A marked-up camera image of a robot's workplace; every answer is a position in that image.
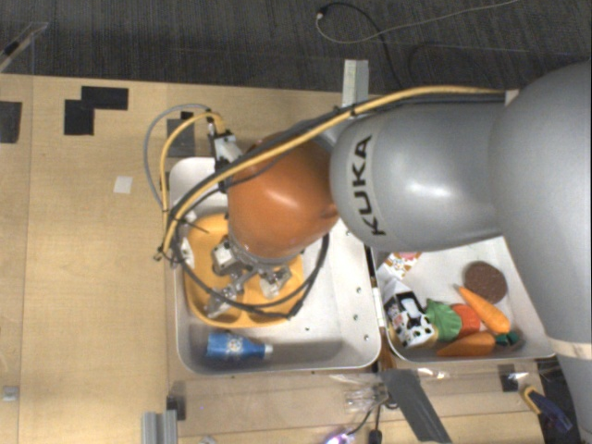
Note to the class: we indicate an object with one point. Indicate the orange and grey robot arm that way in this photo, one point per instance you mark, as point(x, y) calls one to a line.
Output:
point(416, 178)

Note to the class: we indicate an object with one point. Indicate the blue bottle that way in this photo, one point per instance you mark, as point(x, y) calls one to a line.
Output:
point(229, 346)

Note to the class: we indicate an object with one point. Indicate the white plastic tray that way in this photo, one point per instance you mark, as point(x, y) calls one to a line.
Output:
point(324, 312)
point(444, 266)

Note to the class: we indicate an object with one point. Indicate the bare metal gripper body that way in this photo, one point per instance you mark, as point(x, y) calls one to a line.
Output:
point(244, 267)

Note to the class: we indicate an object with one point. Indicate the brown round biscuit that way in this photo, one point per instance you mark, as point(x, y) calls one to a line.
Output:
point(485, 278)

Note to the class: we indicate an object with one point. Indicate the orange divided plate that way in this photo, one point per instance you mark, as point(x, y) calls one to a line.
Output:
point(203, 243)

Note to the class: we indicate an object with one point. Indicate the orange carrot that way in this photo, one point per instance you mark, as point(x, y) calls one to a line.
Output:
point(485, 310)
point(467, 345)

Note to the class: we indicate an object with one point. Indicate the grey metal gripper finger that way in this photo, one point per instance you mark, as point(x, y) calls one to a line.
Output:
point(221, 302)
point(274, 287)

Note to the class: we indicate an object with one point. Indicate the white doughnut print packet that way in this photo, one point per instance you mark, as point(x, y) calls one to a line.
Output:
point(398, 264)

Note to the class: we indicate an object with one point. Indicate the pale wood board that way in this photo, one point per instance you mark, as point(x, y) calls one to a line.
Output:
point(259, 109)

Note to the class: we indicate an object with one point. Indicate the white cow print carton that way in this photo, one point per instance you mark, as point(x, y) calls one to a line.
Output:
point(407, 317)

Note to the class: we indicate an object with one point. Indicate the green leafy vegetable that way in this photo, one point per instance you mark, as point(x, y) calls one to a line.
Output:
point(443, 322)

